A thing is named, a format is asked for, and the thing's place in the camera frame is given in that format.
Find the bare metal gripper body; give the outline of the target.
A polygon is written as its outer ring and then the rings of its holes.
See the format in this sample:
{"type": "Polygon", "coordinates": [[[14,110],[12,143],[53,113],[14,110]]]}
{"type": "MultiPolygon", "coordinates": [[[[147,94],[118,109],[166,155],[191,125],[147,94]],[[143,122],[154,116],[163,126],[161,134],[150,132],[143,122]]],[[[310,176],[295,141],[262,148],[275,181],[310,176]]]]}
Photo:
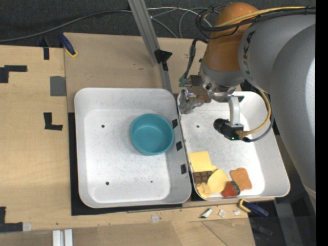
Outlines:
{"type": "Polygon", "coordinates": [[[210,103],[212,100],[227,102],[235,89],[236,86],[218,85],[206,75],[191,75],[189,77],[189,101],[199,105],[210,103]]]}

